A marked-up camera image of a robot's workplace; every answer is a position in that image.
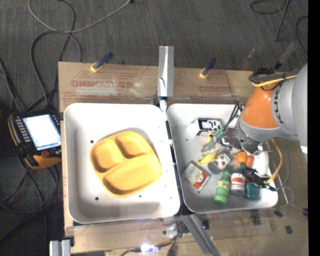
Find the orange button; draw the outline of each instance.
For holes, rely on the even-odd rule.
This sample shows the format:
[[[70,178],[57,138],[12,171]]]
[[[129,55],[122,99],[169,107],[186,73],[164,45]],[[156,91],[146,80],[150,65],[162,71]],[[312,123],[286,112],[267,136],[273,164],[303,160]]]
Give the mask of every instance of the orange button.
[[[47,158],[49,155],[50,155],[50,153],[49,153],[48,150],[43,150],[43,151],[41,152],[41,156],[44,157],[44,158]]]

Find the handheld controller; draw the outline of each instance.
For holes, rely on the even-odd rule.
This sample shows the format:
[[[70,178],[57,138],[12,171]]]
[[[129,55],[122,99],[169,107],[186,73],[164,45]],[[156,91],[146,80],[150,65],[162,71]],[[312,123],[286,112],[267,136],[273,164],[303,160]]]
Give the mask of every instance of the handheld controller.
[[[30,168],[40,170],[61,162],[60,121],[54,112],[14,112],[8,125],[19,154]]]

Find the dark gray floor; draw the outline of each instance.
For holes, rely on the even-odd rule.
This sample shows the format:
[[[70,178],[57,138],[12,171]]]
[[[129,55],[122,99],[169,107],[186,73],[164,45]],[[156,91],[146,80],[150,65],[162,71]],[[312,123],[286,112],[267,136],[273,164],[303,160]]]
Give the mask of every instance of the dark gray floor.
[[[76,13],[75,29],[81,29],[123,5],[125,0],[68,0]],[[216,58],[216,69],[250,70],[273,67],[293,44],[294,51],[279,69],[291,71],[308,60],[308,1],[291,0],[277,41],[275,36],[283,11],[261,14],[250,7],[251,0],[135,0],[104,21],[72,35],[63,60],[93,63],[112,52],[112,64],[157,66],[159,46],[174,46],[174,65],[203,68]],[[284,6],[284,0],[264,0],[255,4],[261,12],[273,12]],[[57,30],[68,31],[73,12],[59,0],[32,0],[30,6],[41,20]],[[0,5],[0,59],[10,86],[22,110],[43,96],[32,68],[31,47],[42,33],[50,31],[29,12],[27,0],[3,0]],[[34,60],[46,91],[53,89],[57,62],[67,36],[49,33],[34,45]],[[53,105],[58,108],[58,93]],[[45,106],[42,101],[36,106]],[[3,77],[0,78],[0,198],[9,195],[19,183],[24,169],[12,154],[13,143],[7,127],[8,115],[16,110]],[[31,175],[47,198],[54,181],[47,170]],[[12,199],[12,206],[31,210],[41,202],[30,177]],[[62,188],[47,213],[47,240],[63,238]],[[20,218],[0,208],[0,236],[16,225]],[[41,255],[44,240],[43,214],[28,220],[0,240],[0,255]]]

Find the yellow cable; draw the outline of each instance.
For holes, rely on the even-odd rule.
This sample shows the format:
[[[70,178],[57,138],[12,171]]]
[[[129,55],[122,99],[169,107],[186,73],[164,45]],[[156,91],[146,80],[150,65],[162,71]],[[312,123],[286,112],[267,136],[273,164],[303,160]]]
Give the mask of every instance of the yellow cable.
[[[268,84],[271,84],[271,83],[275,83],[275,82],[280,82],[280,81],[283,81],[283,80],[287,80],[287,79],[292,79],[292,78],[295,78],[297,75],[292,75],[292,76],[288,76],[286,78],[279,78],[279,79],[275,79],[275,80],[271,80],[271,81],[266,81],[266,82],[261,82],[261,83],[255,83],[253,82],[252,85],[254,87],[261,87],[261,86],[265,86],[265,85],[268,85]]]
[[[271,182],[274,182],[274,180],[276,179],[277,175],[278,175],[278,172],[280,171],[281,167],[282,167],[282,163],[283,163],[283,157],[282,157],[282,153],[281,153],[281,150],[280,148],[278,147],[278,145],[276,144],[276,141],[272,138],[271,139],[272,143],[274,144],[276,150],[278,151],[279,153],[279,157],[280,157],[280,163],[277,167],[277,169],[274,171],[274,173],[272,174],[271,178],[268,179],[268,181],[266,183],[271,183]]]

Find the clamp with yellow tip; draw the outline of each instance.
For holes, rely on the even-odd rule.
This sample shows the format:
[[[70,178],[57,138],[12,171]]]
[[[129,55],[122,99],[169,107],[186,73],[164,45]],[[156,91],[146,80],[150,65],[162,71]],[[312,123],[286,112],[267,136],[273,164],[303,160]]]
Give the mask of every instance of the clamp with yellow tip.
[[[215,64],[216,64],[216,58],[213,57],[213,58],[210,60],[210,62],[208,63],[208,65],[206,65],[206,67],[201,70],[200,77],[201,77],[201,78],[207,78],[210,69],[212,69]]]
[[[107,55],[103,56],[101,59],[99,59],[97,62],[93,63],[90,66],[91,71],[97,72],[99,69],[103,67],[105,63],[108,63],[113,57],[113,54],[110,52]]]

